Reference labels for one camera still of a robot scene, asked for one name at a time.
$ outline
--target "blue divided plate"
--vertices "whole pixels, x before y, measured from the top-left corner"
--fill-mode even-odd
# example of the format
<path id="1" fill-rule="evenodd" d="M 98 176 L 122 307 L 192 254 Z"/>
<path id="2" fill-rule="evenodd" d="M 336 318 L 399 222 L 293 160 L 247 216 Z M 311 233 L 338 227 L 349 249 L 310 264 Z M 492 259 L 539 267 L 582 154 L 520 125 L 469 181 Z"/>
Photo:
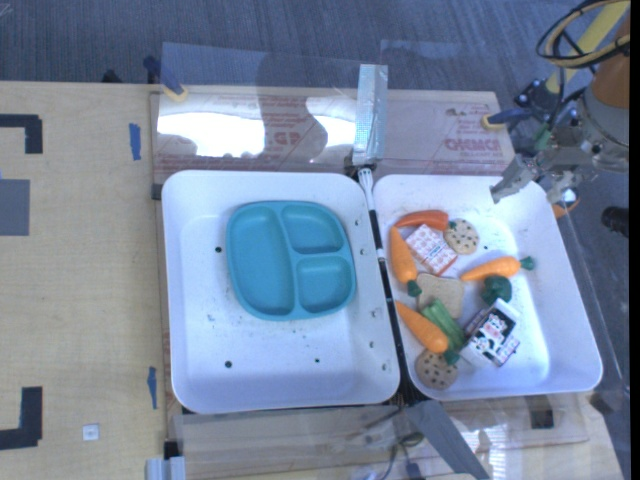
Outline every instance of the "blue divided plate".
<path id="1" fill-rule="evenodd" d="M 238 208 L 227 224 L 227 263 L 238 300 L 266 320 L 314 318 L 353 298 L 349 240 L 329 209 L 304 201 Z"/>

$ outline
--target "toy food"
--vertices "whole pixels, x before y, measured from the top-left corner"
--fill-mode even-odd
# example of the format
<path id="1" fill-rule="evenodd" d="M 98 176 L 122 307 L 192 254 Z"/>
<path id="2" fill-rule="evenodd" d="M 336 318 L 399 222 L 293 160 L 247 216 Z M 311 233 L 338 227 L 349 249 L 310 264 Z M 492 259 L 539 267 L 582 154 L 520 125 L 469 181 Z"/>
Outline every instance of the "toy food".
<path id="1" fill-rule="evenodd" d="M 431 389 L 447 389 L 458 378 L 455 364 L 447 364 L 443 356 L 426 349 L 416 359 L 415 368 L 420 382 Z"/>
<path id="2" fill-rule="evenodd" d="M 471 270 L 467 270 L 460 276 L 460 279 L 463 281 L 477 281 L 492 275 L 511 277 L 516 275 L 521 268 L 533 270 L 533 259 L 530 256 L 522 260 L 514 256 L 501 256 L 500 258 L 478 265 Z"/>
<path id="3" fill-rule="evenodd" d="M 504 276 L 488 276 L 484 278 L 484 289 L 480 294 L 480 297 L 489 306 L 495 302 L 496 299 L 502 299 L 505 302 L 511 300 L 511 281 Z"/>
<path id="4" fill-rule="evenodd" d="M 400 301 L 395 301 L 395 305 L 400 318 L 423 347 L 436 354 L 449 348 L 447 336 L 436 324 Z"/>
<path id="5" fill-rule="evenodd" d="M 405 226 L 429 226 L 430 228 L 444 231 L 449 227 L 449 214 L 442 210 L 422 210 L 405 215 L 396 222 L 396 227 Z"/>
<path id="6" fill-rule="evenodd" d="M 418 274 L 416 282 L 422 290 L 422 293 L 418 295 L 418 310 L 431 304 L 434 300 L 440 299 L 452 318 L 462 316 L 464 283 L 460 279 L 421 272 Z"/>
<path id="7" fill-rule="evenodd" d="M 451 318 L 449 311 L 440 299 L 434 300 L 431 304 L 420 310 L 420 314 L 436 324 L 449 340 L 449 349 L 453 352 L 460 352 L 465 343 L 465 336 L 462 327 Z"/>
<path id="8" fill-rule="evenodd" d="M 520 313 L 501 299 L 481 310 L 469 324 L 470 336 L 460 356 L 472 365 L 502 366 L 515 353 L 520 340 L 514 335 Z"/>
<path id="9" fill-rule="evenodd" d="M 466 219 L 454 219 L 449 222 L 442 236 L 456 254 L 473 254 L 480 241 L 478 231 Z"/>
<path id="10" fill-rule="evenodd" d="M 418 268 L 413 261 L 411 250 L 395 226 L 389 230 L 389 256 L 391 270 L 396 279 L 407 285 L 407 291 L 412 297 L 420 295 L 420 287 L 416 283 Z"/>
<path id="11" fill-rule="evenodd" d="M 429 274 L 442 275 L 458 258 L 442 238 L 442 233 L 434 231 L 426 224 L 422 224 L 411 233 L 406 243 L 413 256 Z"/>

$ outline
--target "toy carrot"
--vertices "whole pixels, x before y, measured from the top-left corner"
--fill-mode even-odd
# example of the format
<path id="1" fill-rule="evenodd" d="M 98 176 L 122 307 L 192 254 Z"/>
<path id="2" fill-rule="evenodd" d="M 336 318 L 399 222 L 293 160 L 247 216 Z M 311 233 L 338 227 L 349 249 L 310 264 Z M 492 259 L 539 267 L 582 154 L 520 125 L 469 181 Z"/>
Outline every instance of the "toy carrot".
<path id="1" fill-rule="evenodd" d="M 396 227 L 421 226 L 426 224 L 430 228 L 445 231 L 449 227 L 449 214 L 442 210 L 422 210 L 408 213 L 396 222 Z"/>
<path id="2" fill-rule="evenodd" d="M 419 313 L 430 322 L 436 324 L 449 340 L 449 346 L 453 352 L 460 352 L 464 346 L 465 336 L 462 327 L 458 325 L 449 313 L 449 310 L 438 298 L 431 304 L 427 304 Z"/>
<path id="3" fill-rule="evenodd" d="M 425 348 L 434 354 L 444 354 L 447 351 L 449 340 L 440 327 L 400 301 L 396 300 L 395 305 L 402 321 Z"/>
<path id="4" fill-rule="evenodd" d="M 530 256 L 518 260 L 514 256 L 501 256 L 471 270 L 467 270 L 460 276 L 462 281 L 477 281 L 488 276 L 511 277 L 516 275 L 521 268 L 533 270 L 534 262 Z"/>
<path id="5" fill-rule="evenodd" d="M 392 226 L 389 230 L 389 255 L 391 269 L 396 279 L 407 285 L 409 295 L 412 297 L 420 295 L 422 289 L 416 283 L 418 268 L 413 260 L 409 246 L 395 226 Z"/>

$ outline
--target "toy cookie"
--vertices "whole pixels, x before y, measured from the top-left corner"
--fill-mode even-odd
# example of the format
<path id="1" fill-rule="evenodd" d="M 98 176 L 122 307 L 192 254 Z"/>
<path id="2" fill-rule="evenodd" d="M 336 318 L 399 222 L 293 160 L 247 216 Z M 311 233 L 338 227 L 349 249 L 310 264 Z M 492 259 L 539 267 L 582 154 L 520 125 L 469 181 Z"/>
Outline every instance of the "toy cookie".
<path id="1" fill-rule="evenodd" d="M 444 241 L 456 254 L 472 254 L 478 248 L 480 236 L 478 231 L 466 219 L 454 219 L 442 233 Z"/>
<path id="2" fill-rule="evenodd" d="M 447 389 L 458 378 L 458 367 L 447 364 L 442 355 L 425 349 L 416 359 L 418 379 L 430 389 Z"/>

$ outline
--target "orange carrot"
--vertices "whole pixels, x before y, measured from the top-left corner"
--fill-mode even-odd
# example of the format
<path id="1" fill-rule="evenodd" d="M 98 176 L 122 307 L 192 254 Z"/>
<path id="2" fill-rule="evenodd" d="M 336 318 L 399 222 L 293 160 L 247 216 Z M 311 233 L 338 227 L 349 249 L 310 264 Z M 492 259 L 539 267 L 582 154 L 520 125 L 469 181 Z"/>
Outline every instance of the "orange carrot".
<path id="1" fill-rule="evenodd" d="M 511 277 L 516 275 L 521 268 L 533 270 L 533 259 L 530 256 L 518 260 L 513 256 L 501 256 L 482 265 L 467 270 L 460 276 L 462 281 L 477 281 L 488 276 Z"/>
<path id="2" fill-rule="evenodd" d="M 449 340 L 442 329 L 417 311 L 400 301 L 395 301 L 400 318 L 416 339 L 434 354 L 444 354 L 449 348 Z"/>
<path id="3" fill-rule="evenodd" d="M 407 285 L 409 295 L 412 297 L 420 295 L 422 289 L 416 283 L 418 267 L 416 267 L 407 242 L 404 241 L 400 231 L 395 226 L 392 226 L 389 230 L 389 255 L 391 269 L 396 279 Z"/>
<path id="4" fill-rule="evenodd" d="M 439 231 L 445 231 L 449 227 L 449 214 L 442 210 L 422 210 L 401 217 L 395 225 L 398 228 L 403 228 L 405 226 L 421 226 L 422 224 Z"/>

